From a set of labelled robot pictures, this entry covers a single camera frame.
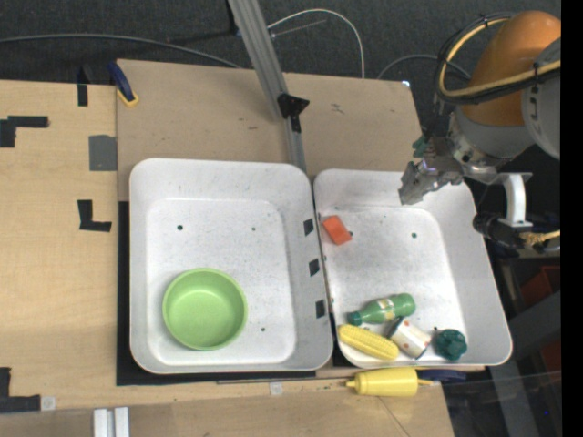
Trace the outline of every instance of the robotic hand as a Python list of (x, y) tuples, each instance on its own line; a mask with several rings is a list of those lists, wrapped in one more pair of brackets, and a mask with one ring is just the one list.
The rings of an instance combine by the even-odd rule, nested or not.
[[(464, 89), (445, 88), (448, 62), (472, 36), (502, 24), (490, 40)], [(414, 157), (401, 177), (401, 203), (414, 204), (429, 191), (464, 177), (486, 185), (504, 185), (506, 217), (476, 215), (474, 227), (508, 248), (540, 246), (557, 234), (529, 230), (524, 182), (529, 173), (498, 170), (537, 143), (560, 159), (561, 23), (552, 15), (529, 11), (482, 17), (451, 37), (440, 54), (435, 91), (443, 104), (455, 106), (447, 132), (428, 133), (415, 144)]]

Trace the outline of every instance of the wooden table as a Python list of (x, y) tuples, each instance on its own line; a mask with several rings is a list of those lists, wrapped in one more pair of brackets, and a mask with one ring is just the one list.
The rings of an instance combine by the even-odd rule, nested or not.
[[(333, 421), (334, 435), (354, 435), (358, 426), (453, 435), (441, 387), (412, 399), (360, 397), (343, 385), (352, 370), (323, 368), (315, 380), (286, 381), (278, 397), (266, 381), (116, 386), (118, 202), (128, 199), (131, 167), (147, 157), (287, 160), (282, 126), (254, 72), (119, 64), (139, 95), (134, 108), (119, 102), (112, 86), (89, 85), (88, 105), (80, 107), (75, 85), (0, 82), (0, 118), (50, 121), (48, 128), (18, 128), (15, 147), (0, 148), (0, 367), (12, 368), (11, 396), (52, 396), (59, 410), (78, 409), (79, 416), (82, 409), (131, 406), (132, 428), (144, 430), (162, 425), (171, 409), (177, 434), (194, 419), (189, 403), (200, 401), (197, 409), (232, 418), (219, 412), (213, 424), (201, 411), (198, 423), (225, 431), (246, 419), (241, 435), (253, 434), (249, 416), (260, 411), (263, 423), (284, 435), (298, 435), (291, 426), (300, 416), (314, 430)], [(420, 131), (405, 86), (310, 75), (286, 81), (292, 94), (311, 100), (302, 113), (311, 177), (326, 168), (404, 169)], [(90, 170), (89, 138), (99, 135), (118, 139), (118, 173)], [(93, 220), (112, 222), (109, 232), (79, 229), (80, 199), (93, 201)], [(323, 421), (327, 413), (332, 421)], [(41, 421), (4, 416), (0, 430), (28, 422), (32, 435)]]

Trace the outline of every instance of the yellow corn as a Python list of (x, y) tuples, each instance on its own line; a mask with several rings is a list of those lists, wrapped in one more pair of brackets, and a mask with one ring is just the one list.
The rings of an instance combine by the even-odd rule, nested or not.
[(379, 360), (393, 361), (399, 355), (399, 347), (394, 341), (355, 325), (341, 325), (338, 335), (340, 341)]

